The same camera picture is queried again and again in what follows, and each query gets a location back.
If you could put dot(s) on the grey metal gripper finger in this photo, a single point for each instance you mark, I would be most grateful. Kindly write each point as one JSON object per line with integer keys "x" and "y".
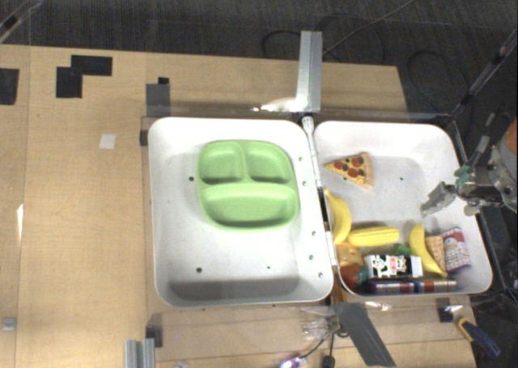
{"x": 438, "y": 198}

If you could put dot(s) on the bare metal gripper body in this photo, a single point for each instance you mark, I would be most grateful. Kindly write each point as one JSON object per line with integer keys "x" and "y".
{"x": 483, "y": 186}

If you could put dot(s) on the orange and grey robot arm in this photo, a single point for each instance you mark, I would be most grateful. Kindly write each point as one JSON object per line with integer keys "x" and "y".
{"x": 510, "y": 156}

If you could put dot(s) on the yellow banana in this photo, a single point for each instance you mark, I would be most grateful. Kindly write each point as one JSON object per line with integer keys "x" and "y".
{"x": 342, "y": 216}
{"x": 419, "y": 247}

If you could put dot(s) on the tan waffle biscuit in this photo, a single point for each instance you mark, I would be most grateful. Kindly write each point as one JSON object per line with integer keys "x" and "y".
{"x": 436, "y": 251}

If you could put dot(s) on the white plastic tray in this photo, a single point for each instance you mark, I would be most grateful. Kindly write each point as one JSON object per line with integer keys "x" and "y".
{"x": 417, "y": 148}
{"x": 243, "y": 261}

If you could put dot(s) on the green broccoli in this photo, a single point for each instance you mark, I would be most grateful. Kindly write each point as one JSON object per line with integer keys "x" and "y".
{"x": 404, "y": 250}

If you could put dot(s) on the yellow corn cob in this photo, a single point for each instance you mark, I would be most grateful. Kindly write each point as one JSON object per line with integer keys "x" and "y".
{"x": 373, "y": 236}

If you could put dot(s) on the black and white carton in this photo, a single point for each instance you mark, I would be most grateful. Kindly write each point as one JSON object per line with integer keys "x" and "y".
{"x": 390, "y": 266}

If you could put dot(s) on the blue red silver can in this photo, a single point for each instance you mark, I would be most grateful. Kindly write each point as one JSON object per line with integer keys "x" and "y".
{"x": 436, "y": 286}

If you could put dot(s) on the toy pizza slice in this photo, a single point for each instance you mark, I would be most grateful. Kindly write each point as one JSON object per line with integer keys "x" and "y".
{"x": 353, "y": 168}

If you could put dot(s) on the orange bread slice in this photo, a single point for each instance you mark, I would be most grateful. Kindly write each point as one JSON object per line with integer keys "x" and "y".
{"x": 349, "y": 254}

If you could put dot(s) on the red strawberry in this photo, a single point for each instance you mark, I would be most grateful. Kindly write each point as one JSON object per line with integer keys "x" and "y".
{"x": 351, "y": 275}

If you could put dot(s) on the green divided plate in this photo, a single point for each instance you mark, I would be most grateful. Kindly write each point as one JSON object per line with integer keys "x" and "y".
{"x": 247, "y": 184}

